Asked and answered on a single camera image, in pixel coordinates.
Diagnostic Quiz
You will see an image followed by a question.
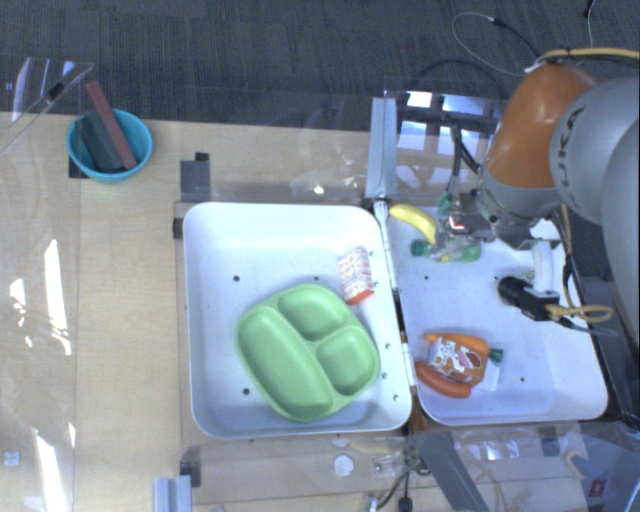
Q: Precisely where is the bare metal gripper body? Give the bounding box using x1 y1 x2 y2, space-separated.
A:
446 192 501 245

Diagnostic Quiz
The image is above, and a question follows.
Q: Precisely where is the green plastic bottle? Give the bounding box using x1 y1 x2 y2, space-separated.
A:
410 239 483 263

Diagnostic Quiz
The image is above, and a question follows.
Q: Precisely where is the yellow banana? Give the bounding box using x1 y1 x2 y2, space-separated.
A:
389 203 438 246

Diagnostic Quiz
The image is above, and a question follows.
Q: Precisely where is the orange and white printed packet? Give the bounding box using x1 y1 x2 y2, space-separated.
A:
337 245 377 307

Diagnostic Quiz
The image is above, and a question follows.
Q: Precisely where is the orange carrot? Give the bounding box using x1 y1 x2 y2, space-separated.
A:
423 332 505 364

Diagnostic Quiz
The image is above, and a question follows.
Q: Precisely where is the red sausage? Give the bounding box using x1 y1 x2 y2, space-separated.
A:
413 360 473 400

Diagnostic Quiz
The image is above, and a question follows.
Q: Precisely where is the white plastic tray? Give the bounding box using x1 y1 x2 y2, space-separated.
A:
182 201 414 440
387 202 610 427

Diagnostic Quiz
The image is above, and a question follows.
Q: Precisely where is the green divided plate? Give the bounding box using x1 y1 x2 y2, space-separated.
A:
234 283 381 424

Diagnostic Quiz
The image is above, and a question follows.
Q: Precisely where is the blue bowl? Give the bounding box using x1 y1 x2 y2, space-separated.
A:
66 108 154 184

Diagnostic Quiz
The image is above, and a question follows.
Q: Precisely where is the dark green block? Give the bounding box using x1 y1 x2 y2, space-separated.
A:
78 110 126 174

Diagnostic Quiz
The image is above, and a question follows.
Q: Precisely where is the black cylinder on white bracket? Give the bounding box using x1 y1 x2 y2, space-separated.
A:
497 239 562 322

